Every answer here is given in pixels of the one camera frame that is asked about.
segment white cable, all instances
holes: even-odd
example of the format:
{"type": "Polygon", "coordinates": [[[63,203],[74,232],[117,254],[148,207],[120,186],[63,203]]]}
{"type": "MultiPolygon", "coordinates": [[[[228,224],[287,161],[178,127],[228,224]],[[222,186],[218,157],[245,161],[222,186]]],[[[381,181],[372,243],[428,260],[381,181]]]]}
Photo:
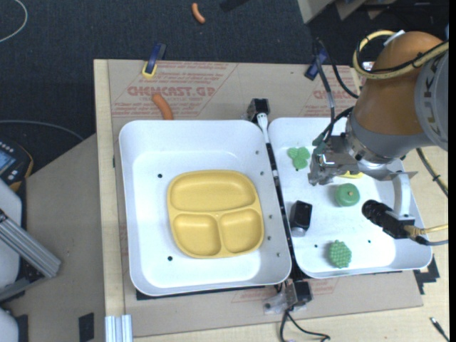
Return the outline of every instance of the white cable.
{"type": "Polygon", "coordinates": [[[10,38],[13,38],[17,33],[19,33],[22,29],[24,29],[24,27],[26,26],[27,21],[28,21],[28,19],[29,19],[29,13],[28,13],[28,11],[27,11],[26,6],[22,3],[22,1],[20,1],[20,0],[12,0],[12,1],[15,1],[15,2],[16,2],[17,4],[19,4],[19,5],[22,7],[22,9],[24,10],[24,13],[25,13],[24,22],[22,23],[22,25],[21,25],[18,29],[16,29],[15,32],[13,32],[12,34],[10,34],[9,36],[6,36],[6,37],[4,37],[4,38],[0,38],[0,43],[5,42],[6,40],[8,40],[8,39],[10,39],[10,38]]]}

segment blue clamp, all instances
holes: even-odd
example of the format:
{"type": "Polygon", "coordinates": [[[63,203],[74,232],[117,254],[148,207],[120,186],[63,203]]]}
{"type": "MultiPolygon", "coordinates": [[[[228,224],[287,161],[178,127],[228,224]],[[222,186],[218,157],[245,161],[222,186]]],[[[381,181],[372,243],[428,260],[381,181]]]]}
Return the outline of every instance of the blue clamp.
{"type": "Polygon", "coordinates": [[[142,75],[147,78],[151,79],[155,72],[157,71],[157,61],[163,59],[166,53],[166,44],[163,43],[156,43],[154,45],[154,49],[150,54],[149,61],[145,63],[144,67],[142,68],[142,75]]]}

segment sausage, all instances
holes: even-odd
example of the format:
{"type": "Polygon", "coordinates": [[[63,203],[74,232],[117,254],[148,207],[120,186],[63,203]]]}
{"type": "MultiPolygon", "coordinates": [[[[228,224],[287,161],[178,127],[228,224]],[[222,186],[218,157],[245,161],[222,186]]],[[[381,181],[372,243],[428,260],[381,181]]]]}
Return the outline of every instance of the sausage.
{"type": "Polygon", "coordinates": [[[203,17],[203,15],[201,15],[200,11],[198,10],[197,3],[192,4],[192,13],[195,19],[197,19],[200,24],[204,24],[206,22],[206,18],[203,17]]]}
{"type": "Polygon", "coordinates": [[[170,106],[168,105],[167,101],[159,93],[155,93],[152,96],[152,101],[156,104],[156,106],[162,112],[163,119],[165,119],[165,120],[174,119],[170,106]]]}

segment yellow plate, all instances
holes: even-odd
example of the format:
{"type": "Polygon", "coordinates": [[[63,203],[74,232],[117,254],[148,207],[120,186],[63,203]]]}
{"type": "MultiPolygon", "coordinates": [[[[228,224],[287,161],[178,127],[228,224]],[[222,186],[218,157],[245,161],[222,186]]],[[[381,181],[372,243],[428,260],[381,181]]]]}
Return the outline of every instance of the yellow plate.
{"type": "Polygon", "coordinates": [[[174,240],[191,257],[238,256],[263,242],[257,190],[240,172],[181,174],[168,187],[167,207],[174,240]]]}

